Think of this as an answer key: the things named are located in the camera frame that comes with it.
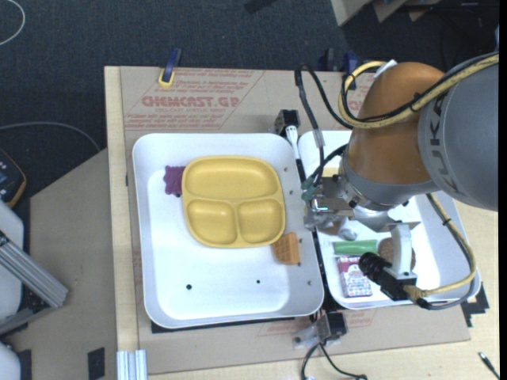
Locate white plastic tray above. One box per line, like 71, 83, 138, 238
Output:
296, 130, 482, 311
132, 132, 326, 329

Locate orange waffle biscuit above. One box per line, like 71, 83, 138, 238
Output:
271, 232, 301, 266

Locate black cylinder on white bracket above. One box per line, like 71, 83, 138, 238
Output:
358, 222, 419, 302

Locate black block with thin wires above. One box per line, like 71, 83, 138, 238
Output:
272, 108, 301, 135
292, 310, 349, 350

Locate yellow divided plate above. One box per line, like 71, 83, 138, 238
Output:
181, 155, 287, 249

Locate red carton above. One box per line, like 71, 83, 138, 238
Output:
337, 255, 374, 298

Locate brown cardboard board red print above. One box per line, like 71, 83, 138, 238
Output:
118, 66, 472, 375

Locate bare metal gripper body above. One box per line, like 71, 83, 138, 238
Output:
310, 174, 402, 234

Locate purple grapes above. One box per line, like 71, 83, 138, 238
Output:
162, 165, 187, 198

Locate green packet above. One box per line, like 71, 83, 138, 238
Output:
331, 239, 378, 255

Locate brown doughnut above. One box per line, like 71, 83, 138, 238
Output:
376, 237, 417, 273

